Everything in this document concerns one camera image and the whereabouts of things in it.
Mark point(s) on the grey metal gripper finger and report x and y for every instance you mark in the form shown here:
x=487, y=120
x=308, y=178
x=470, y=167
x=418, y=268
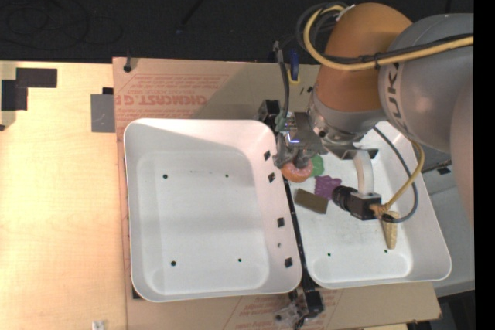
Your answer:
x=305, y=159
x=285, y=158

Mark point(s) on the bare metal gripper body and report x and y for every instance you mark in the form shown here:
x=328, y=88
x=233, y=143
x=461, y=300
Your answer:
x=307, y=137

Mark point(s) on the orange doughnut with pink icing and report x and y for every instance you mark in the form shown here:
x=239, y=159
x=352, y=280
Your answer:
x=297, y=174

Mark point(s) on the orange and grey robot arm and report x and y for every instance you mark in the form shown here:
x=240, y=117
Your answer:
x=359, y=62

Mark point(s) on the purple grapes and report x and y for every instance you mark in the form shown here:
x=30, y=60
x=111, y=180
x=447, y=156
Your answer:
x=326, y=186

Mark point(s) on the brown rectangular biscuit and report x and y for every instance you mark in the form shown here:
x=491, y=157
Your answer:
x=311, y=201

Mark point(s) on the thin black rod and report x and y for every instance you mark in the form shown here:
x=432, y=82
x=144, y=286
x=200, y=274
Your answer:
x=297, y=228

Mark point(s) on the brown cardboard board red print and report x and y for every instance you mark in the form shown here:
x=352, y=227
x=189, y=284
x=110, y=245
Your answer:
x=232, y=89

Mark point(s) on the white plastic tray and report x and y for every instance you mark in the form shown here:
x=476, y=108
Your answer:
x=205, y=212
x=356, y=243

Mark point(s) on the beige ice cream cone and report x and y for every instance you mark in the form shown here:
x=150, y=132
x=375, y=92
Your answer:
x=391, y=232

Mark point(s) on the black cylinder on white bracket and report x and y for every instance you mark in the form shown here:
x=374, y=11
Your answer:
x=356, y=201

